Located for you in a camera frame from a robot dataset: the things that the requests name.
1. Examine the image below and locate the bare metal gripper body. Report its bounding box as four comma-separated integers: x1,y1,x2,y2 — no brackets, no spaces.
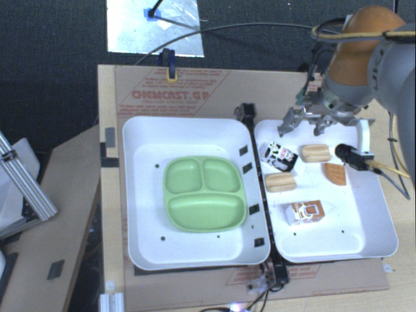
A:
300,91,362,126

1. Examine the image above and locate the green divided plate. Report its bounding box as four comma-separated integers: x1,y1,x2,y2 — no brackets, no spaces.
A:
162,156,248,233

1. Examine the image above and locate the thin black rod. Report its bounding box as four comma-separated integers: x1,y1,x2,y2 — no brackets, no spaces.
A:
245,117,283,266

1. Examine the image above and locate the black and white carton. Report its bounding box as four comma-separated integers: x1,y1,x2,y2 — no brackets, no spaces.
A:
259,140,299,172

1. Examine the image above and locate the brown and white carton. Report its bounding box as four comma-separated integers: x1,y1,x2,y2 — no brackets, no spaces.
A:
285,200,327,226

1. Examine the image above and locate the black block with thin wires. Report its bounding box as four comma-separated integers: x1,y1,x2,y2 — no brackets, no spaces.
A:
271,261,290,287
234,102,257,122

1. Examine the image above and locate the tan bread roll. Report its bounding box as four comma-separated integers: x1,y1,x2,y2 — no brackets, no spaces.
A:
300,144,332,163
265,172,297,193

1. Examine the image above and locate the orange biscuit wedge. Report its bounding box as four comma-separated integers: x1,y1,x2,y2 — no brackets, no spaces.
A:
322,162,347,187

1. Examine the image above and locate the brown cardboard board red print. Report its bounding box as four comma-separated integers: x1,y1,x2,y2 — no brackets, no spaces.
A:
114,65,390,312

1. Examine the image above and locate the black cylinder on white bracket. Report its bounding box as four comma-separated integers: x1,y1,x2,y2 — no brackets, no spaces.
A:
334,118,376,172

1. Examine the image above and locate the white plastic tray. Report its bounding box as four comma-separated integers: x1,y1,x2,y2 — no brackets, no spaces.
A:
253,118,399,263
122,116,272,271

